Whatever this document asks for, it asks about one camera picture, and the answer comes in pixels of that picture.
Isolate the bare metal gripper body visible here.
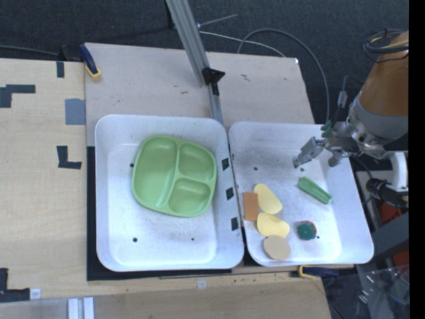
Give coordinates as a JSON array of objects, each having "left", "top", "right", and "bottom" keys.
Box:
[{"left": 323, "top": 120, "right": 388, "bottom": 160}]

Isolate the white plastic tray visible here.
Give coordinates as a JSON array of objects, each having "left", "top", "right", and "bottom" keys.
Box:
[
  {"left": 94, "top": 114, "right": 245, "bottom": 273},
  {"left": 228, "top": 121, "right": 375, "bottom": 268}
]

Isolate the green celery stick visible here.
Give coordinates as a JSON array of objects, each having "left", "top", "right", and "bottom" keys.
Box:
[{"left": 297, "top": 176, "right": 333, "bottom": 205}]

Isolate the yellow potato chip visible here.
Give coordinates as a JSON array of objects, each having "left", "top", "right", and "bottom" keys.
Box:
[
  {"left": 253, "top": 183, "right": 284, "bottom": 216},
  {"left": 256, "top": 212, "right": 291, "bottom": 239}
]

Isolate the orange rectangular biscuit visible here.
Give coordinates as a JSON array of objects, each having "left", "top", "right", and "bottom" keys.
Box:
[{"left": 242, "top": 191, "right": 260, "bottom": 222}]

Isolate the beige round biscuit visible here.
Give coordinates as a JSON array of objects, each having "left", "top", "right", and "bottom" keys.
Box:
[{"left": 263, "top": 235, "right": 292, "bottom": 262}]

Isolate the green divided plate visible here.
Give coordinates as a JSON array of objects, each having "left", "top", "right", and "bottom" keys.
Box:
[{"left": 131, "top": 134, "right": 218, "bottom": 219}]

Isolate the pale wood board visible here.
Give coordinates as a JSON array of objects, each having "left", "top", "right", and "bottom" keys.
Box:
[{"left": 84, "top": 42, "right": 355, "bottom": 276}]

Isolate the black cylinder on white bracket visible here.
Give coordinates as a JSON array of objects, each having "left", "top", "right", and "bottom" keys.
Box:
[{"left": 365, "top": 151, "right": 410, "bottom": 209}]

